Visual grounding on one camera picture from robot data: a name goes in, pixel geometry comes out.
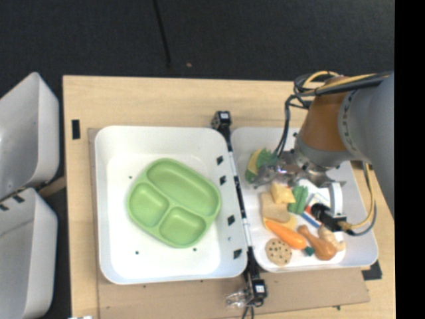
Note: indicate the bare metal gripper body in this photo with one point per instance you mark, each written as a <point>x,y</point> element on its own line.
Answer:
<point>307,170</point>

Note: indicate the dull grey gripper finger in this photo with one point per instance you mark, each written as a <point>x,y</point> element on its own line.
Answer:
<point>267,169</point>
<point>264,179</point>

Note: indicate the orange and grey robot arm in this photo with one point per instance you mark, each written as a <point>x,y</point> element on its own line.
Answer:
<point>362,118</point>

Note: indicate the yellow corn with green husk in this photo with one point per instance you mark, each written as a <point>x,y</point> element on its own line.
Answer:
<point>255,159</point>

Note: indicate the yellow cheese wedge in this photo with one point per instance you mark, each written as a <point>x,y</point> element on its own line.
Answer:
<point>281,193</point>

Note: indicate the green pea pods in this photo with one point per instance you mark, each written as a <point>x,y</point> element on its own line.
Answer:
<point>299,199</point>

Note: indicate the white red and blue carton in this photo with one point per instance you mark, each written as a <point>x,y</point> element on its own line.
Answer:
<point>315,200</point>

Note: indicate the tan bread slice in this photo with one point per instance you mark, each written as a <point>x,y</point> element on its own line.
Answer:
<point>273,210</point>

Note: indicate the pale yellow flat piece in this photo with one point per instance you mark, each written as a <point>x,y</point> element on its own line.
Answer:
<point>292,222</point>

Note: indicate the orange carrot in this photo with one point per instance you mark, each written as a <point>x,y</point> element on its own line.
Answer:
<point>287,235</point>

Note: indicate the brown chocolate chip biscuit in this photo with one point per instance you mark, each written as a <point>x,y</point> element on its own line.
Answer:
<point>278,252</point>

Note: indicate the beige knobbly toy food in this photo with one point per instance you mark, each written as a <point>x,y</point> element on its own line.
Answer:
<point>333,239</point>

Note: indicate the brown chicken drumstick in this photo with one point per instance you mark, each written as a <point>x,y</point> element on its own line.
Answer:
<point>320,246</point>

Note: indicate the white plastic tray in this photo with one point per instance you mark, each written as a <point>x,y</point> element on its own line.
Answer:
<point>360,244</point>
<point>166,271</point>

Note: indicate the green divided plate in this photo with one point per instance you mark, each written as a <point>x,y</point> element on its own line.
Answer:
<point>172,201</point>

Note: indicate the black cylinder on white bracket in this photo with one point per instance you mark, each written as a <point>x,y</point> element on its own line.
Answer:
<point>327,216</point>

